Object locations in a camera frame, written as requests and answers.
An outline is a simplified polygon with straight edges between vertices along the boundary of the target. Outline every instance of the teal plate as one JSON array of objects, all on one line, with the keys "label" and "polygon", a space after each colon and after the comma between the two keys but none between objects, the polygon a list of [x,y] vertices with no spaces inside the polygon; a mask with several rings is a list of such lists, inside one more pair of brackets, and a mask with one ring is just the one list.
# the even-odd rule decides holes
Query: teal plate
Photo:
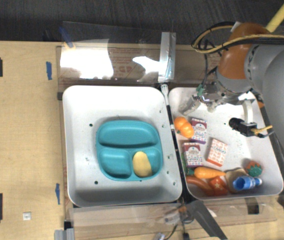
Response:
[{"label": "teal plate", "polygon": [[[97,158],[101,171],[115,181],[144,181],[155,177],[163,165],[161,140],[149,123],[114,120],[102,124],[96,134]],[[133,170],[136,152],[146,153],[153,175],[138,177]]]}]

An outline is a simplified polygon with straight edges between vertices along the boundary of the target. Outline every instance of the yellow potato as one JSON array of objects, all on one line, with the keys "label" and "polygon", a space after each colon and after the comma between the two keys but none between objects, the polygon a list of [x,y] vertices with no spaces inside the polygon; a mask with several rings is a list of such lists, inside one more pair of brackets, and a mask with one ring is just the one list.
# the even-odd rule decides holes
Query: yellow potato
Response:
[{"label": "yellow potato", "polygon": [[140,177],[150,177],[153,175],[151,163],[148,160],[146,153],[138,151],[133,156],[133,169],[134,173]]}]

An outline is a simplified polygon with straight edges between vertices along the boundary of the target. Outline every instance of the wooden table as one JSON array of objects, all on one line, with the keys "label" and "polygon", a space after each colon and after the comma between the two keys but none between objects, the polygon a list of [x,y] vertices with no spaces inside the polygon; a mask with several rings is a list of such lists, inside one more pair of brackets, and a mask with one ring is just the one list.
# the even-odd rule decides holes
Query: wooden table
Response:
[{"label": "wooden table", "polygon": [[[0,41],[0,239],[48,240],[65,218],[58,77],[54,42]],[[48,79],[46,62],[52,64]],[[60,204],[55,193],[61,186]],[[23,213],[31,212],[31,220]],[[284,211],[274,201],[276,221],[223,226],[229,239],[284,240]],[[208,237],[203,229],[192,239]],[[120,237],[149,240],[154,234]],[[182,239],[177,232],[172,240]]]}]

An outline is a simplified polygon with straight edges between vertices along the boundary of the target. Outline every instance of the red and white box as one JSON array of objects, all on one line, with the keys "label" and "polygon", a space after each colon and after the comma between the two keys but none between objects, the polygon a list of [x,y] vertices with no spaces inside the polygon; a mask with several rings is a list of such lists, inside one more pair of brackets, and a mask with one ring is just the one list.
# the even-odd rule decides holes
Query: red and white box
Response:
[{"label": "red and white box", "polygon": [[193,142],[183,144],[183,154],[186,167],[194,168],[203,166],[203,159],[200,153],[200,146]]},{"label": "red and white box", "polygon": [[226,157],[227,144],[213,138],[206,161],[221,167]]},{"label": "red and white box", "polygon": [[204,120],[192,118],[191,125],[194,129],[194,135],[191,138],[191,141],[205,144],[206,143],[207,122]]}]

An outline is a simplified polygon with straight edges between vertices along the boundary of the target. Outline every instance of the yellow pole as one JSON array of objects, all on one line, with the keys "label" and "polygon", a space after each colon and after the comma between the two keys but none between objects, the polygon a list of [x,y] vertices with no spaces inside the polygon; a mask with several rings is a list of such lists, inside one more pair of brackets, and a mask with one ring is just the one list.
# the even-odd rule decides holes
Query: yellow pole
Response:
[{"label": "yellow pole", "polygon": [[267,24],[266,29],[270,32],[275,31],[283,20],[284,20],[284,4],[277,11],[277,13],[271,19],[271,21]]}]

